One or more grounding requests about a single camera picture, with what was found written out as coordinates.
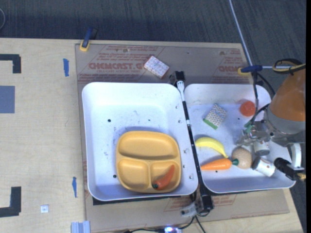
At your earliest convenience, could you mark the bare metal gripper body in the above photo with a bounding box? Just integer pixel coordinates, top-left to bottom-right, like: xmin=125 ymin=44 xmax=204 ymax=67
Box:
xmin=242 ymin=120 xmax=306 ymax=148

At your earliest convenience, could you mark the small white can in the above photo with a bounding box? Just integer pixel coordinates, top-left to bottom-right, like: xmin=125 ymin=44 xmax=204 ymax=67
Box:
xmin=253 ymin=140 xmax=271 ymax=156

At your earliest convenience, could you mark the beige egg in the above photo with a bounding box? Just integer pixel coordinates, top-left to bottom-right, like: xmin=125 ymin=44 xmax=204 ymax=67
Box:
xmin=231 ymin=147 xmax=253 ymax=170

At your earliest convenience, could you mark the orange cup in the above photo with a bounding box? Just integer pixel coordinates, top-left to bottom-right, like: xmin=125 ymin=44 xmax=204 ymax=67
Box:
xmin=239 ymin=99 xmax=257 ymax=117

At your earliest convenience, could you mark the white can with red print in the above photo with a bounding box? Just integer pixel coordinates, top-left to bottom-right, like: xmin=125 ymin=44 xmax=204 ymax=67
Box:
xmin=251 ymin=156 xmax=276 ymax=178

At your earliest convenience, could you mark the yellow banana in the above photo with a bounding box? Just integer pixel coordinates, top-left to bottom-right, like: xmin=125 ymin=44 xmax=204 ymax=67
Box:
xmin=194 ymin=136 xmax=229 ymax=159

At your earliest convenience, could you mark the orange carrot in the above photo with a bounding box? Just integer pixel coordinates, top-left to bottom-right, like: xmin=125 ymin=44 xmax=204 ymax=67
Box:
xmin=200 ymin=157 xmax=240 ymax=172

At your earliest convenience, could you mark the white patterned carton green edge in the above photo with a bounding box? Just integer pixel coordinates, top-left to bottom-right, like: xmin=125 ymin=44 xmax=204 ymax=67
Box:
xmin=203 ymin=103 xmax=228 ymax=131

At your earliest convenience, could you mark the white plastic tray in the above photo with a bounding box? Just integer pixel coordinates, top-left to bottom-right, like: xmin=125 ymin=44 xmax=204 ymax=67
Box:
xmin=81 ymin=82 xmax=199 ymax=201
xmin=184 ymin=83 xmax=297 ymax=194

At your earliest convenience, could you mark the thin black and white rod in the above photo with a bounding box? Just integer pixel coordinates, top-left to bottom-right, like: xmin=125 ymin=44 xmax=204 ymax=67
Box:
xmin=176 ymin=80 xmax=210 ymax=199

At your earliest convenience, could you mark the orange chili pepper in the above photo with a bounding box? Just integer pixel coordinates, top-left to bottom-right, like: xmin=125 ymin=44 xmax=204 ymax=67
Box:
xmin=152 ymin=164 xmax=176 ymax=191

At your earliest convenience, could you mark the brown cardboard board red print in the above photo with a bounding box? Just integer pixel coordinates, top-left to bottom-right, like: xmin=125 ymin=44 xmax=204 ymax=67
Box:
xmin=74 ymin=42 xmax=291 ymax=228

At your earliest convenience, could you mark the yellow divided plate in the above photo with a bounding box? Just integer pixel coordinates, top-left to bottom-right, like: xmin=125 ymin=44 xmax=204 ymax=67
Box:
xmin=115 ymin=130 xmax=182 ymax=194

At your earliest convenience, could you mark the white patterned carton orange edge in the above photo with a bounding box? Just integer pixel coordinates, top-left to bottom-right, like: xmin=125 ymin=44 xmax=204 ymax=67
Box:
xmin=143 ymin=55 xmax=170 ymax=80

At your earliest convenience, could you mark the black cylinder on white bracket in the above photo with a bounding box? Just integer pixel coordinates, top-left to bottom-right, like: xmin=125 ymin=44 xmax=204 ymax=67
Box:
xmin=274 ymin=142 xmax=306 ymax=182

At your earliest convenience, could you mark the black block with thin wires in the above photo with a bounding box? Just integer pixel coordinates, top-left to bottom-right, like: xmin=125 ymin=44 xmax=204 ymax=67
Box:
xmin=199 ymin=194 xmax=215 ymax=212
xmin=168 ymin=70 xmax=187 ymax=86

